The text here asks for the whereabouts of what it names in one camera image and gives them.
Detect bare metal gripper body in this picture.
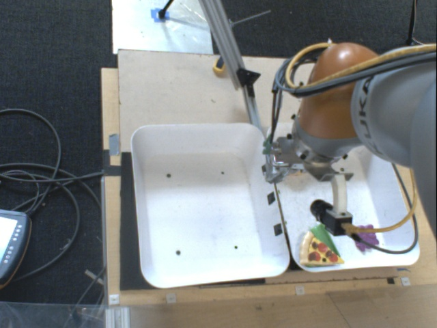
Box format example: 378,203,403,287
262,136,309,185

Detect thin black rod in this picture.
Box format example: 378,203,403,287
273,182,294,269

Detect white plastic tray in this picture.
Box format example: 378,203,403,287
265,124,421,273
130,122,292,290

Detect green triangular piece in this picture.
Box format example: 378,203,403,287
309,223,341,256

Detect toy pizza slice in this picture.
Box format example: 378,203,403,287
299,230,346,268

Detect purple toy grapes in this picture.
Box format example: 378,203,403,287
354,224,380,253

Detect pale wood board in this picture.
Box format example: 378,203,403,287
101,49,432,306

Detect black cylinder on white bracket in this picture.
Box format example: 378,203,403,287
309,174,354,237

